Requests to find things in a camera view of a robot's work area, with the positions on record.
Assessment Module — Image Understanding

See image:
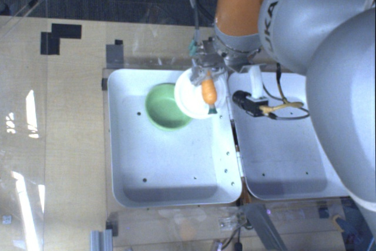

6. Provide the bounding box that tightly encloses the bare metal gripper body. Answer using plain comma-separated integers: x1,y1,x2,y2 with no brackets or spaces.
192,37,261,73

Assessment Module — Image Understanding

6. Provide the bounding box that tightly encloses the black cylinder on white bracket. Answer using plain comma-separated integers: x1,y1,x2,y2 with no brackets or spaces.
231,65,270,118

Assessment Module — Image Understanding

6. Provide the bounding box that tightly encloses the green bowl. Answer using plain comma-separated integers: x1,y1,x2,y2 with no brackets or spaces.
145,82,193,131

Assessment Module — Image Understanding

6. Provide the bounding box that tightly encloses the white bowl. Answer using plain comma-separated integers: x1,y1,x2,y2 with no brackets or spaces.
173,68,229,120

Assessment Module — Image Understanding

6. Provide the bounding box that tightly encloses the white plastic tray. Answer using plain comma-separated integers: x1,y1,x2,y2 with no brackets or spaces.
106,68,243,209
227,70,351,202

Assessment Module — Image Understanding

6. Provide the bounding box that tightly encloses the orange toy carrot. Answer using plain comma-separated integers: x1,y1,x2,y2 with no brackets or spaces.
201,70,219,115

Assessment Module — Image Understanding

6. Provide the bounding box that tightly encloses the thin black and white rod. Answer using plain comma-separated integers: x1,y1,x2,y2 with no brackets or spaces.
227,102,250,204

